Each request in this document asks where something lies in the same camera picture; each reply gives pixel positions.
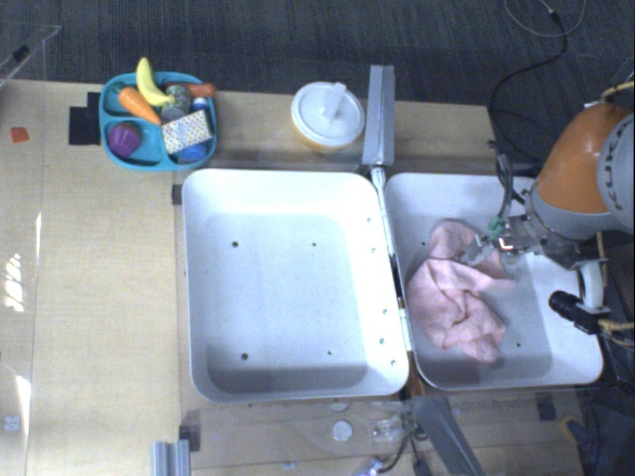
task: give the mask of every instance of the toy banana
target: toy banana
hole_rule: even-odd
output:
[[[175,100],[174,95],[166,95],[155,84],[155,76],[148,59],[143,57],[137,64],[137,88],[153,106],[163,106]]]

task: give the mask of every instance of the white sink basin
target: white sink basin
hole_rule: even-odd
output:
[[[532,181],[515,178],[518,191]],[[399,268],[406,283],[427,257],[433,229],[443,219],[484,232],[498,211],[502,187],[495,177],[401,174],[388,181],[390,212]],[[515,203],[512,214],[521,213]],[[487,298],[507,325],[500,356],[491,367],[477,365],[456,350],[434,346],[412,322],[417,364],[434,386],[451,391],[535,388],[587,384],[602,371],[597,338],[573,327],[548,305],[553,291],[578,295],[574,272],[543,256],[526,255],[507,267],[517,285]]]
[[[516,180],[516,188],[531,184]],[[483,231],[497,212],[495,177],[396,175],[386,200],[405,284],[443,219]],[[201,170],[184,185],[191,377],[215,402],[386,396],[409,371],[374,187],[342,173]],[[553,312],[575,273],[527,255],[517,284],[486,298],[505,322],[490,367],[433,346],[411,323],[424,378],[449,391],[590,383],[596,337]]]
[[[183,192],[191,377],[216,402],[382,396],[408,358],[373,186],[201,170]]]

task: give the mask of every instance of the toy carrot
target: toy carrot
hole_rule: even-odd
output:
[[[166,88],[169,88],[174,84],[178,84],[187,88],[190,91],[192,97],[213,97],[214,93],[216,93],[216,87],[211,83],[181,83],[175,81],[167,82]]]
[[[159,115],[152,109],[150,104],[148,104],[144,96],[139,93],[139,90],[133,86],[125,86],[123,83],[114,86],[113,89],[115,92],[118,92],[117,100],[119,104],[128,110],[130,114],[143,118],[155,125],[161,125],[161,118],[159,118]]]

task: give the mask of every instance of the pink towel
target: pink towel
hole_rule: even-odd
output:
[[[411,316],[441,349],[457,346],[475,360],[491,365],[505,325],[479,297],[487,289],[509,287],[498,252],[474,268],[456,261],[474,238],[458,222],[444,221],[433,231],[430,257],[406,287]]]

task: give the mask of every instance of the gray floor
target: gray floor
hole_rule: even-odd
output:
[[[583,0],[546,0],[570,29]],[[402,100],[486,104],[509,72],[557,54],[562,38],[516,25],[505,0],[0,0],[2,19],[58,24],[49,78],[105,82],[148,56],[229,90],[293,93],[340,80],[365,97],[368,66],[393,64]],[[525,24],[558,29],[536,0]],[[543,159],[577,112],[633,57],[633,0],[587,0],[568,52],[506,83],[496,106],[519,161]]]

